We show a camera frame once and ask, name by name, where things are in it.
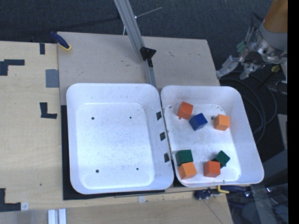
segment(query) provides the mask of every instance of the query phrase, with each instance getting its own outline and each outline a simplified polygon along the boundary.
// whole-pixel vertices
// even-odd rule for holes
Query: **red-orange cube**
[[[220,163],[216,161],[208,161],[204,164],[205,177],[217,177],[220,174]]]
[[[214,128],[218,130],[225,131],[230,125],[229,116],[218,114],[214,119]]]
[[[193,105],[183,101],[178,108],[177,116],[183,119],[189,119],[192,115]]]
[[[193,162],[186,162],[178,167],[178,173],[183,180],[194,177],[197,171]]]

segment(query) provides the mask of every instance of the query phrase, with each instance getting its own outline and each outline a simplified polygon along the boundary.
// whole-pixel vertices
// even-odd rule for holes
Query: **block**
[[[220,163],[216,161],[208,161],[204,164],[205,177],[217,177],[221,173]]]
[[[225,152],[223,152],[221,150],[212,161],[219,162],[221,168],[223,168],[224,166],[226,166],[226,164],[229,160],[230,160],[230,157]]]
[[[182,163],[193,162],[192,152],[190,149],[180,150],[176,153],[177,164],[180,166]]]
[[[214,128],[222,131],[226,131],[230,125],[229,116],[218,114],[214,119]]]
[[[193,110],[193,105],[183,101],[178,108],[177,116],[183,119],[189,119]]]
[[[197,174],[197,171],[193,162],[186,162],[178,167],[178,173],[183,180],[194,177]]]
[[[207,124],[207,120],[203,113],[194,115],[190,120],[189,120],[190,125],[192,126],[193,130],[199,130],[203,128]]]

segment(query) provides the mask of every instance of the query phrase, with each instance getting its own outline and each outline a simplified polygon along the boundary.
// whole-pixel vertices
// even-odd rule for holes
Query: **empty white tray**
[[[237,185],[258,183],[263,179],[263,166],[256,148],[243,106],[241,95],[231,87],[222,86],[166,86],[161,91],[164,118],[178,180],[187,187]],[[178,107],[185,101],[194,105],[192,116],[203,113],[208,123],[194,131],[189,120],[176,116]],[[230,116],[230,128],[214,129],[218,114]],[[178,173],[175,154],[190,149],[197,174],[182,180]],[[203,176],[203,165],[220,151],[230,160],[216,178]]]
[[[77,192],[161,190],[172,184],[156,88],[74,84],[66,98],[71,184]]]

